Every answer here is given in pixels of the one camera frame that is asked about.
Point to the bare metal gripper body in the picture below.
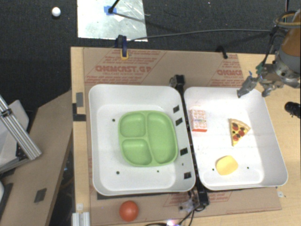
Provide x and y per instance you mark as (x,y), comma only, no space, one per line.
(279,75)

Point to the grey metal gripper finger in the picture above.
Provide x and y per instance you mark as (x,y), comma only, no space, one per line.
(268,91)
(245,87)

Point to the orange-red ball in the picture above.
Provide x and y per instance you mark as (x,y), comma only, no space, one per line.
(129,211)

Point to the black cylinder on white bracket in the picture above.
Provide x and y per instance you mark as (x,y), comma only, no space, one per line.
(293,107)

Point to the yellow rounded block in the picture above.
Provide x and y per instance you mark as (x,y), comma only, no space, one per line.
(227,165)

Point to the white ball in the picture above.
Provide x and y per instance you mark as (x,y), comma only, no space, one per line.
(56,11)

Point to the thin black rod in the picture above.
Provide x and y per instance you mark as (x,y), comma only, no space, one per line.
(199,185)

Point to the white and orange carton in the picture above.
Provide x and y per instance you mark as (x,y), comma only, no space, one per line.
(198,120)

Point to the brown cardboard board red print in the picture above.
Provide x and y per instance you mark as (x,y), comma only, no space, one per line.
(141,67)

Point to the green divided plate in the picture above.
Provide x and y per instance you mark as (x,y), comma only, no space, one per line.
(160,138)

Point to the white plastic tray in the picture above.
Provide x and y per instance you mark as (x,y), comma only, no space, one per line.
(258,149)
(131,182)

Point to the toy pizza slice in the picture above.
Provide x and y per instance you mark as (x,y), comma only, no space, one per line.
(238,131)

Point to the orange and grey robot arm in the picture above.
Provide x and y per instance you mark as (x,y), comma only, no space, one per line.
(291,41)

